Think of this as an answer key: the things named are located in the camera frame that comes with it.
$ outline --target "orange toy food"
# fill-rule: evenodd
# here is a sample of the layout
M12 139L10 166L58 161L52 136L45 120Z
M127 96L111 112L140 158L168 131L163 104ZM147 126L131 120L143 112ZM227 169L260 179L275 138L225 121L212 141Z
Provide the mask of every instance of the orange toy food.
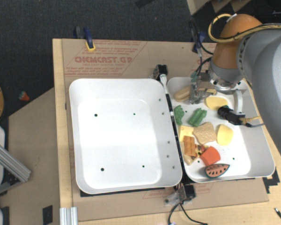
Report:
M221 156L217 149L214 147L209 147L201 156L200 158L204 162L206 166L209 166L211 164L216 163L217 161L220 161Z
M189 156L197 156L195 138L190 136L184 136L184 148L185 154Z

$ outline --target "white tray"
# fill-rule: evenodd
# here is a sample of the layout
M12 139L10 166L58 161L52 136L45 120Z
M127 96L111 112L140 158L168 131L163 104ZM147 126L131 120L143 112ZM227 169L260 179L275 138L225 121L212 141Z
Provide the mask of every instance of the white tray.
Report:
M190 84L191 78L189 77L174 77L167 84L173 108L181 105L183 110L187 111L182 118L183 125L189 126L187 121L193 112L197 108L202 108L207 110L207 116L202 121L202 124L209 121L213 124L216 131L220 124L225 124L233 129L234 136L228 146L220 146L216 141L206 144L214 146L219 151L221 160L218 163L230 165L226 173L218 178L208 178L204 172L205 165L203 161L197 158L191 165L187 165L184 162L185 171L189 178L195 182L202 183L270 176L275 170L275 165L262 127L235 126L219 117L217 111L210 110L204 103L192 105L188 101L177 102L174 99L174 94L184 87L190 86ZM242 112L246 114L246 117L257 116L257 111L246 83L241 82L235 89L244 91ZM228 101L228 106L234 109L233 95L225 95L218 92L217 96L225 98Z
M162 85L77 79L69 88L78 187L88 194L177 185L182 168Z

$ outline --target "wire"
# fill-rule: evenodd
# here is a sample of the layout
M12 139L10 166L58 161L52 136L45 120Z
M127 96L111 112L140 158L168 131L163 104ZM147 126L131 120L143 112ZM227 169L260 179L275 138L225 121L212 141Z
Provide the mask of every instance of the wire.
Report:
M209 27L208 27L208 35L210 37L210 39L212 39L213 41L217 42L217 43L228 43L228 42L233 42L241 37L244 37L248 34L260 31L260 30L266 30L266 29L281 29L281 24L274 24L274 23L268 23L268 24L262 24L259 26L256 26L254 28L245 30L243 32L239 32L231 37L220 37L220 38L215 38L212 34L212 26L221 18L223 17L231 17L232 15L230 14L221 14L219 16L217 16L216 18L213 19L213 21L210 23Z
M256 117L253 117L253 118L239 118L239 120L241 120L243 123L251 122L251 121L256 120L256 119L261 119L261 116L256 116Z
M172 213L174 212L174 210L180 205L180 207L182 208L182 211L184 212L184 214L187 216L187 218L195 223L198 223L198 224L201 224L201 225L208 225L207 223L202 223L202 222L199 222L199 221L196 221L196 220L193 220L191 219L188 214L186 213L186 211L184 210L184 207L182 206L182 202L180 203L177 203L175 206L172 207L172 209L170 210L170 213L169 213L169 216L168 216L168 225L171 225L171 221L170 221L170 217L172 216Z
M198 29L198 26L195 22L195 19L193 16L191 16L191 20L188 22L188 26L189 28L192 30L192 36L194 37L194 42L197 42L198 44L197 47L198 48L202 48L205 52L207 52L208 54L211 54L213 55L213 52L210 52L208 51L204 46L203 44L201 43L201 40L199 38L199 29Z
M171 225L170 222L170 217L172 216L173 211L179 206L179 203L177 203L175 206L172 207L172 209L170 210L169 216L168 216L168 225Z
M257 128L257 127L263 126L264 123L257 124L257 125L252 125L252 124L250 124L250 123L245 123L244 125L245 125L246 127L248 127L248 128Z
M198 66L198 68L196 69L196 75L199 76L200 73L201 73L201 69L203 67L203 65L207 62L210 62L211 61L211 58L212 57L209 57L207 59L205 59L204 61L202 61L202 58L200 57L200 65Z
M186 213L186 211L184 210L184 207L182 206L181 203L180 203L180 207L182 208L184 214L187 216L187 218L188 218L189 220L191 220L191 221L193 221L193 222L195 222L195 223L198 223L198 224L208 225L207 223L202 223L202 222L199 222L199 221L196 221L196 220L191 219L191 218L187 215L187 213Z

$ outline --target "orange object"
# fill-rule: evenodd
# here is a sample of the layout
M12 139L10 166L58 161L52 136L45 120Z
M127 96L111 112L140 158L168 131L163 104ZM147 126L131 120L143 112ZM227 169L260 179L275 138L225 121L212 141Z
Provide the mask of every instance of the orange object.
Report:
M184 136L184 153L189 156L197 156L194 137Z
M238 14L232 17L224 26L221 38L228 38L240 32L254 28L262 23L255 17L247 14ZM220 68L237 69L236 53L241 38L228 43L217 43L212 60Z
M209 147L201 156L200 158L204 162L206 166L212 165L217 161L220 161L221 156L217 149L214 147Z
M19 95L19 100L20 101L29 101L30 98L25 91L22 91Z

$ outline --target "blue clamp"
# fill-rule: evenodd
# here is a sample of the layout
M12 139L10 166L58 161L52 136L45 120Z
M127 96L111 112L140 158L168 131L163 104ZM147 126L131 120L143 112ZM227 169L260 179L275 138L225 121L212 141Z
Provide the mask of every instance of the blue clamp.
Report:
M86 47L88 48L89 51L95 50L96 47L95 47L95 44L93 42L92 35L90 33L89 28L88 27L84 27L83 30L84 30L85 39L86 39L86 42L85 42Z
M85 45L88 48L88 51L93 51L96 49L95 44L92 39L92 35L88 27L83 28L84 35L81 34L81 30L79 26L76 26L73 31L73 37L78 39L85 39Z

